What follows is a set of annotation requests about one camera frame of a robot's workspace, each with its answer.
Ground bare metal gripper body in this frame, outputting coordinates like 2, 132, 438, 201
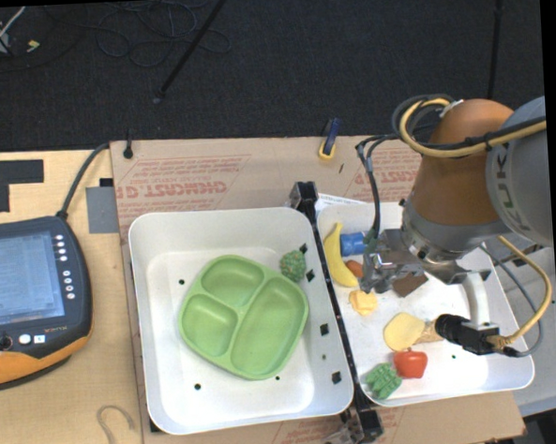
368, 225, 457, 280

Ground orange carrot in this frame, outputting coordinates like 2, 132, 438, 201
344, 258, 367, 280

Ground brown flat piece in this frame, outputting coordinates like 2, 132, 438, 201
392, 272, 431, 300

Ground yellow cheese chunk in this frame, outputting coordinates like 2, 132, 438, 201
347, 288, 381, 318

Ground yellow banana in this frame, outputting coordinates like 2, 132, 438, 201
322, 220, 361, 290

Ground blue cylinder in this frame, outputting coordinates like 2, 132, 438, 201
338, 230, 368, 258

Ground thin black rod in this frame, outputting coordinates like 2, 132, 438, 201
300, 196, 371, 422

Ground yellow ice cream cone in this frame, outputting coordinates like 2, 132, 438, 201
382, 309, 445, 353

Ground green broccoli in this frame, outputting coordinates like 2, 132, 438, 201
278, 247, 310, 285

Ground white paper sheet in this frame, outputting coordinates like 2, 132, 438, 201
317, 189, 368, 211

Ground red pepper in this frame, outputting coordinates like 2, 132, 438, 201
392, 346, 431, 381

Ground green leafy vegetable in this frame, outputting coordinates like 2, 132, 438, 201
363, 361, 405, 402

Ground white plastic tray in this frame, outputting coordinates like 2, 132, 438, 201
314, 191, 538, 412
127, 200, 358, 438

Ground green divided plate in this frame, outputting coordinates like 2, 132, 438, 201
173, 249, 315, 387

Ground brown cardboard board red print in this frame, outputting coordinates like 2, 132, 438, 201
108, 116, 528, 444

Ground black cylinder on white bracket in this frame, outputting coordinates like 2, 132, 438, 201
429, 259, 503, 360

